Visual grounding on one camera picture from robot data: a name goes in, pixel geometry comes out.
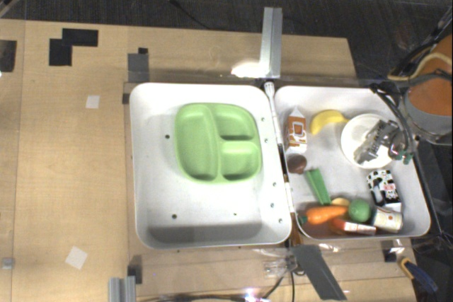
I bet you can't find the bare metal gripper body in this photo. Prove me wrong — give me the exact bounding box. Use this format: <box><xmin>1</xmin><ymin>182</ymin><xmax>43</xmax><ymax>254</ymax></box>
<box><xmin>366</xmin><ymin>119</ymin><xmax>401</xmax><ymax>154</ymax></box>

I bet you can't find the white bowl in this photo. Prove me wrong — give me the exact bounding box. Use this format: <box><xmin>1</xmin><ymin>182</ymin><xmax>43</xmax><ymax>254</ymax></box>
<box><xmin>340</xmin><ymin>112</ymin><xmax>400</xmax><ymax>168</ymax></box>

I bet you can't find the white plastic tray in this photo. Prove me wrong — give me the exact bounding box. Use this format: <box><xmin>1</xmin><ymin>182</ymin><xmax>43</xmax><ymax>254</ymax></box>
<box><xmin>273</xmin><ymin>85</ymin><xmax>432</xmax><ymax>241</ymax></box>
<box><xmin>128</xmin><ymin>81</ymin><xmax>293</xmax><ymax>250</ymax></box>

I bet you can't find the black and white cow-print carton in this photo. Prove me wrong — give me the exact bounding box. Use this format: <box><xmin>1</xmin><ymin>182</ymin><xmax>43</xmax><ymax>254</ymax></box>
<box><xmin>365</xmin><ymin>169</ymin><xmax>403</xmax><ymax>208</ymax></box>

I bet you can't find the yellow banana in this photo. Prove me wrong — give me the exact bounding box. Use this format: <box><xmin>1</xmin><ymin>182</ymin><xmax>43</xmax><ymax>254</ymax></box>
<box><xmin>309</xmin><ymin>109</ymin><xmax>352</xmax><ymax>136</ymax></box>

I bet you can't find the green lime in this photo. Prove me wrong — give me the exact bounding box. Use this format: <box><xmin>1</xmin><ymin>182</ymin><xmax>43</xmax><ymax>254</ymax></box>
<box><xmin>348</xmin><ymin>198</ymin><xmax>373</xmax><ymax>223</ymax></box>

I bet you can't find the orange carrot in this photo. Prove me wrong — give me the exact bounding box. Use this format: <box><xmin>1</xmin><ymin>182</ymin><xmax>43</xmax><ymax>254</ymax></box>
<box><xmin>297</xmin><ymin>204</ymin><xmax>350</xmax><ymax>226</ymax></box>

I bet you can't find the orange and white carton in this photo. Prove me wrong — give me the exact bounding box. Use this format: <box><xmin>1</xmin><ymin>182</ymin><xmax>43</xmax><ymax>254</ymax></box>
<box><xmin>284</xmin><ymin>105</ymin><xmax>309</xmax><ymax>155</ymax></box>

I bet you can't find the green divided plate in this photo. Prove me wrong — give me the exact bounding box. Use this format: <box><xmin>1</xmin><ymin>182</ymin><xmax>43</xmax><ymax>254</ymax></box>
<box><xmin>173</xmin><ymin>102</ymin><xmax>264</xmax><ymax>183</ymax></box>

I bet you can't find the pale wood board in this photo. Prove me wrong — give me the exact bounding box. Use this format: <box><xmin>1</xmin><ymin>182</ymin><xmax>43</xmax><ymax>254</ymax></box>
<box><xmin>0</xmin><ymin>18</ymin><xmax>418</xmax><ymax>302</ymax></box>

